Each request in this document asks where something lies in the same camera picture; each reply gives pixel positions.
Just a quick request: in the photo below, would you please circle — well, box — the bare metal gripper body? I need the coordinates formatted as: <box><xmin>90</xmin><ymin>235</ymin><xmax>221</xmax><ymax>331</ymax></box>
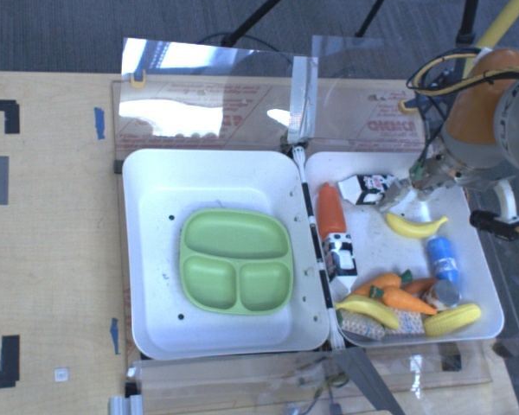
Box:
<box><xmin>408</xmin><ymin>152</ymin><xmax>469</xmax><ymax>200</ymax></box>

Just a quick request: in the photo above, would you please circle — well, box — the black and white milk carton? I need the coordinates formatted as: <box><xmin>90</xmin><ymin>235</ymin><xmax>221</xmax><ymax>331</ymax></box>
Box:
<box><xmin>322</xmin><ymin>232</ymin><xmax>359</xmax><ymax>297</ymax></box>
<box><xmin>336</xmin><ymin>173</ymin><xmax>398</xmax><ymax>207</ymax></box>

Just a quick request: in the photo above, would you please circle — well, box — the yellow banana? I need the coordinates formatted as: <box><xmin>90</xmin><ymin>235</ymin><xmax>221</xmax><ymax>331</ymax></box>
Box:
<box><xmin>333</xmin><ymin>294</ymin><xmax>401</xmax><ymax>331</ymax></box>
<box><xmin>385</xmin><ymin>211</ymin><xmax>450</xmax><ymax>239</ymax></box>

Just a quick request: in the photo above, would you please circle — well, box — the white plastic tray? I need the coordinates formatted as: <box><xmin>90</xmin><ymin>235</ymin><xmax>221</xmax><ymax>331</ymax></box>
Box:
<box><xmin>121</xmin><ymin>147</ymin><xmax>331</xmax><ymax>361</ymax></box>
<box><xmin>304</xmin><ymin>150</ymin><xmax>505</xmax><ymax>348</ymax></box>

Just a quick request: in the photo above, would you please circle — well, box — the blue bottle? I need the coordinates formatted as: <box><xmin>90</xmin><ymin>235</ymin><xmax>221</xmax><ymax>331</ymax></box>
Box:
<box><xmin>426</xmin><ymin>235</ymin><xmax>460</xmax><ymax>285</ymax></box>

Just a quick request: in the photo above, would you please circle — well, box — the orange bottle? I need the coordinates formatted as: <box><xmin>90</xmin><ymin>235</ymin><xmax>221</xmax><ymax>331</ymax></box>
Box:
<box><xmin>317</xmin><ymin>182</ymin><xmax>348</xmax><ymax>242</ymax></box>

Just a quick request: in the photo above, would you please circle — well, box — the brown cardboard board, red print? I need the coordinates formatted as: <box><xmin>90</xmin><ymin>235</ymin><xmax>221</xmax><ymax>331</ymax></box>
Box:
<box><xmin>111</xmin><ymin>74</ymin><xmax>495</xmax><ymax>391</ymax></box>

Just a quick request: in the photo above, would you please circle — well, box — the thin black and white rod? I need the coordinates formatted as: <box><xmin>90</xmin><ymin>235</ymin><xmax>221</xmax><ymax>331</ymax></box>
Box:
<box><xmin>291</xmin><ymin>144</ymin><xmax>346</xmax><ymax>350</ymax></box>

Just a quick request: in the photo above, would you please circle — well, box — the orange carrot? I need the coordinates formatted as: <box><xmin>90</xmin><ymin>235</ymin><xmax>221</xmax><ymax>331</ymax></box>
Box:
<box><xmin>400</xmin><ymin>277</ymin><xmax>440</xmax><ymax>296</ymax></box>
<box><xmin>368</xmin><ymin>284</ymin><xmax>439</xmax><ymax>316</ymax></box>
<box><xmin>349</xmin><ymin>269</ymin><xmax>414</xmax><ymax>298</ymax></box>

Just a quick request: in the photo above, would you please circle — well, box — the small silver-topped can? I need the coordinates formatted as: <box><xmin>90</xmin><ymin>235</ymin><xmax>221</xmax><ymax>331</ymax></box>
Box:
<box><xmin>424</xmin><ymin>278</ymin><xmax>462</xmax><ymax>311</ymax></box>

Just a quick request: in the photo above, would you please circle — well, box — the yellow corn cob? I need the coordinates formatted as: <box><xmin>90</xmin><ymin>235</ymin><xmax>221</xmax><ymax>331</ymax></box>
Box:
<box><xmin>422</xmin><ymin>303</ymin><xmax>483</xmax><ymax>338</ymax></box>

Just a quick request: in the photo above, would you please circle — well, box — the patterned white packet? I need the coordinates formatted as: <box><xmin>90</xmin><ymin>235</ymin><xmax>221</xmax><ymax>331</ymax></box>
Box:
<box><xmin>383</xmin><ymin>307</ymin><xmax>426</xmax><ymax>336</ymax></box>
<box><xmin>336</xmin><ymin>309</ymin><xmax>387</xmax><ymax>342</ymax></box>

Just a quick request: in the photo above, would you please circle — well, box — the green divided plate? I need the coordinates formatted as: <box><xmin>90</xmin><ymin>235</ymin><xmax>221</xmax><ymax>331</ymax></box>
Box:
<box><xmin>178</xmin><ymin>207</ymin><xmax>295</xmax><ymax>316</ymax></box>

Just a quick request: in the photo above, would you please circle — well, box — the black cylinder on white bracket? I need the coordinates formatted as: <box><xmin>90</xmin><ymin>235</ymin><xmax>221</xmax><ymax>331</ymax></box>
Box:
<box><xmin>469</xmin><ymin>178</ymin><xmax>519</xmax><ymax>242</ymax></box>

